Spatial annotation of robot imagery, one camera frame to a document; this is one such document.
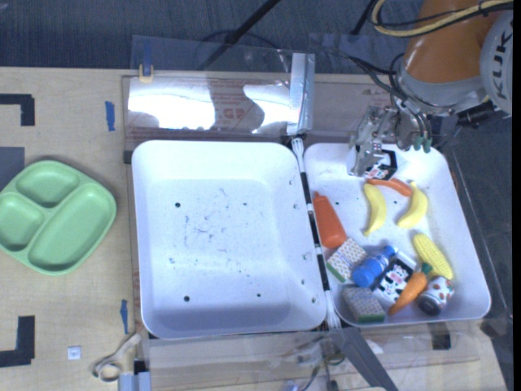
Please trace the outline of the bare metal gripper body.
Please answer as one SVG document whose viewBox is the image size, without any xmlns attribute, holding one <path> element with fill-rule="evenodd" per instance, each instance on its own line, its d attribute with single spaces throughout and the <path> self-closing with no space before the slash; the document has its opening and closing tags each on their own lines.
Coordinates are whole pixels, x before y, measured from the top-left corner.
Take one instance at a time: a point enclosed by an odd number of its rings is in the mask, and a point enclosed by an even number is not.
<svg viewBox="0 0 521 391">
<path fill-rule="evenodd" d="M 357 146 L 395 144 L 401 150 L 422 149 L 424 120 L 409 109 L 369 106 L 357 128 Z"/>
</svg>

